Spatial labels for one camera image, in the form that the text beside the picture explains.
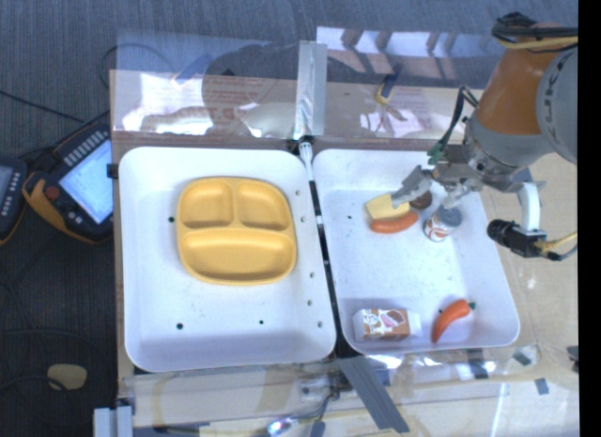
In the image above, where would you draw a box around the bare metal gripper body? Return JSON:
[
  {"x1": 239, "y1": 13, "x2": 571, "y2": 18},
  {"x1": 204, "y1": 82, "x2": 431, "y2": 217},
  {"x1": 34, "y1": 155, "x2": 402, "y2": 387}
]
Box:
[{"x1": 430, "y1": 144, "x2": 523, "y2": 194}]

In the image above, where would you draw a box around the brown doughnut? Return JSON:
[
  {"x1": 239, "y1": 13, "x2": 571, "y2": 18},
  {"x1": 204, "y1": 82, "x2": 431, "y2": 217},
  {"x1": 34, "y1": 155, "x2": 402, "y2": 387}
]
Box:
[{"x1": 408, "y1": 189, "x2": 434, "y2": 211}]

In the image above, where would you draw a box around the white and orange can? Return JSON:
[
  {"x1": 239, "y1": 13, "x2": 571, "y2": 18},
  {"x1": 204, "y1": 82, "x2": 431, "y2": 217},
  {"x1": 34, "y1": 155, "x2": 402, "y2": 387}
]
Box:
[{"x1": 422, "y1": 206, "x2": 464, "y2": 243}]

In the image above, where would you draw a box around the yellow cheese wedge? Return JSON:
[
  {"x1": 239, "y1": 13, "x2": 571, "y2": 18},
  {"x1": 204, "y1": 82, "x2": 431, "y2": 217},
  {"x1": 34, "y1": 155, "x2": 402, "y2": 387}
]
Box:
[{"x1": 364, "y1": 193, "x2": 412, "y2": 221}]

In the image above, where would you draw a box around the orange sausage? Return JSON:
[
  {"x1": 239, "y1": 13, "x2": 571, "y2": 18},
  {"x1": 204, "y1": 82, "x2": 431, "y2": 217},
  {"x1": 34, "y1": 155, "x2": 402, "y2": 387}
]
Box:
[{"x1": 369, "y1": 211, "x2": 420, "y2": 235}]

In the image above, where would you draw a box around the white plastic tray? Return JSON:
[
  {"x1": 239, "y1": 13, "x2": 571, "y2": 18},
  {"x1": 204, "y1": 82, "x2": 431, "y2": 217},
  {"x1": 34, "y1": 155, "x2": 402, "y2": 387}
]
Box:
[
  {"x1": 117, "y1": 145, "x2": 338, "y2": 374},
  {"x1": 311, "y1": 148, "x2": 521, "y2": 357}
]

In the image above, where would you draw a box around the orange carrot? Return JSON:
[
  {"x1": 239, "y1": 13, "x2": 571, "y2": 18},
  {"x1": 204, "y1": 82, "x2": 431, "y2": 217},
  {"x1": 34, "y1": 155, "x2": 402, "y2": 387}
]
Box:
[{"x1": 431, "y1": 298, "x2": 477, "y2": 345}]

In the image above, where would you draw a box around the brown and white carton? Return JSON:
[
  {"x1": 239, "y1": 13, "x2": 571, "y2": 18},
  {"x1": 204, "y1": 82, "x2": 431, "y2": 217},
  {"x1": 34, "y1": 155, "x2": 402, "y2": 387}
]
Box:
[{"x1": 351, "y1": 307, "x2": 424, "y2": 344}]

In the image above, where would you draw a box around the yellow divided plate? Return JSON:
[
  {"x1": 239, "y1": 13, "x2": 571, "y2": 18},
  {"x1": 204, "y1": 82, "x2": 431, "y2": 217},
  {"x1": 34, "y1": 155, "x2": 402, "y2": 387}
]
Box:
[{"x1": 175, "y1": 176, "x2": 299, "y2": 286}]

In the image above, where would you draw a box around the black cylinder on white bracket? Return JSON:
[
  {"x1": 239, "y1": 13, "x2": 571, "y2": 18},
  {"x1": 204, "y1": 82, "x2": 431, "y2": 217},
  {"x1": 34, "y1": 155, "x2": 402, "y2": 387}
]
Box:
[{"x1": 485, "y1": 180, "x2": 548, "y2": 258}]

